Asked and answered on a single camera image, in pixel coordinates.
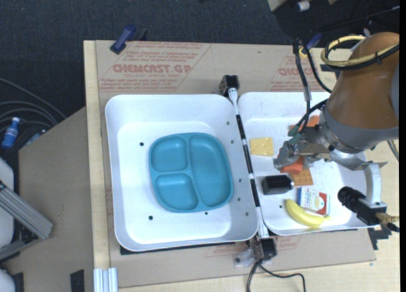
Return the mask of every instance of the blue plate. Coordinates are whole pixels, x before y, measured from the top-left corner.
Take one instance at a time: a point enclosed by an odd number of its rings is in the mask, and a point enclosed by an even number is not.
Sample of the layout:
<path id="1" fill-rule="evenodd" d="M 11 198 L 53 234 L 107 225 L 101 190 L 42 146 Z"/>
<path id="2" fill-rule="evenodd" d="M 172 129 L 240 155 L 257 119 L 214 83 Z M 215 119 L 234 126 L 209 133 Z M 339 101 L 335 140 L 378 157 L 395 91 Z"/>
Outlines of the blue plate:
<path id="1" fill-rule="evenodd" d="M 149 167 L 155 195 L 169 211 L 207 211 L 223 206 L 233 195 L 225 150 L 211 135 L 184 133 L 156 140 Z"/>

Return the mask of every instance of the dark gray carpet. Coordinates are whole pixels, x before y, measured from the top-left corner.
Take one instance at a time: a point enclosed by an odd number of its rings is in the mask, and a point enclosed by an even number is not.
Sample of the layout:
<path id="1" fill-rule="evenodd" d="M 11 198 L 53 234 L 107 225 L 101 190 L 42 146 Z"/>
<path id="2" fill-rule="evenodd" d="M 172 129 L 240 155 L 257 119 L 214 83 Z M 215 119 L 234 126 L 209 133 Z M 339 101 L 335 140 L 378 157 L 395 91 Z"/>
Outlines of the dark gray carpet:
<path id="1" fill-rule="evenodd" d="M 385 10 L 400 0 L 313 0 L 295 12 L 289 0 L 274 13 L 266 0 L 0 0 L 0 77 L 52 103 L 67 116 L 84 106 L 85 39 L 117 39 L 133 23 L 149 41 L 291 44 L 332 23 Z M 399 13 L 373 21 L 372 32 L 395 30 Z M 362 31 L 366 21 L 323 33 L 320 44 Z M 36 102 L 0 83 L 0 102 Z M 0 107 L 0 114 L 6 107 Z"/>

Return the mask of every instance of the yellow banana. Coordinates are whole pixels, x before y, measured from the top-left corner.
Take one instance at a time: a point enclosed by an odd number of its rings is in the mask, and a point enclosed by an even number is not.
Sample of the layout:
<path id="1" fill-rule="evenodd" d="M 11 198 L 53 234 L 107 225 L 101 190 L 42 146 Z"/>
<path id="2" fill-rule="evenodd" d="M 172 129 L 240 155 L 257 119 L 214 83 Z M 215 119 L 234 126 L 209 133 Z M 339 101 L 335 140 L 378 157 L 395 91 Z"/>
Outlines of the yellow banana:
<path id="1" fill-rule="evenodd" d="M 292 199 L 286 200 L 286 210 L 295 221 L 311 228 L 319 227 L 324 221 L 330 218 L 329 216 L 319 216 L 310 214 L 306 212 L 303 208 L 301 208 L 297 204 L 297 202 L 293 201 Z"/>

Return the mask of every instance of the blue bottle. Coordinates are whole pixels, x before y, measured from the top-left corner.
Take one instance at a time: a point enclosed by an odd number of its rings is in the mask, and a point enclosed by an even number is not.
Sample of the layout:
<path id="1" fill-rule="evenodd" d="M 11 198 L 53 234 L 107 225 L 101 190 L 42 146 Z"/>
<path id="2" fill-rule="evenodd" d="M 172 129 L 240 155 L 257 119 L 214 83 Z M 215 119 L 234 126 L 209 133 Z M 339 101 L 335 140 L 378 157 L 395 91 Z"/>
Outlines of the blue bottle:
<path id="1" fill-rule="evenodd" d="M 6 129 L 4 132 L 4 139 L 1 142 L 1 147 L 4 150 L 8 150 L 11 148 L 17 138 L 18 135 L 18 123 L 20 122 L 20 118 L 13 117 L 11 120 L 11 125 Z"/>

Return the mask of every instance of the yellow sponge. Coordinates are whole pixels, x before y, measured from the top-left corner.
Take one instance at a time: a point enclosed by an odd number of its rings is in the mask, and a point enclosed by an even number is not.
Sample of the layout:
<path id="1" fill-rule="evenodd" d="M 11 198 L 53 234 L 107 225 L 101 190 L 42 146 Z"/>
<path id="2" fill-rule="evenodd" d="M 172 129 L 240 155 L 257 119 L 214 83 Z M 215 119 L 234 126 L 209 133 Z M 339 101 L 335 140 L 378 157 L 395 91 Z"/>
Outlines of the yellow sponge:
<path id="1" fill-rule="evenodd" d="M 257 156 L 273 156 L 273 141 L 270 137 L 253 138 L 249 140 L 249 146 L 252 155 Z"/>

